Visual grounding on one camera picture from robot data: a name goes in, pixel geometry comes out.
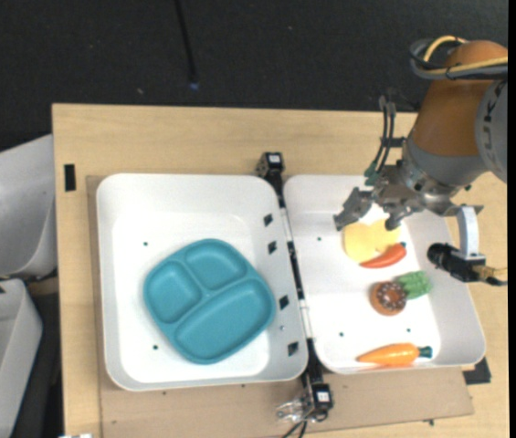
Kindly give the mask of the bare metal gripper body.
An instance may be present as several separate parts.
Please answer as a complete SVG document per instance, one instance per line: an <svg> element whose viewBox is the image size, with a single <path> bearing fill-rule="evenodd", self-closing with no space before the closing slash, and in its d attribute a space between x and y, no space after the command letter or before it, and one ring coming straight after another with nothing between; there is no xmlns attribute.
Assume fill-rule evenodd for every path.
<svg viewBox="0 0 516 438"><path fill-rule="evenodd" d="M372 191L374 201L386 213L420 212L453 215L459 208L452 197L459 188L447 185L406 163L385 166Z"/></svg>

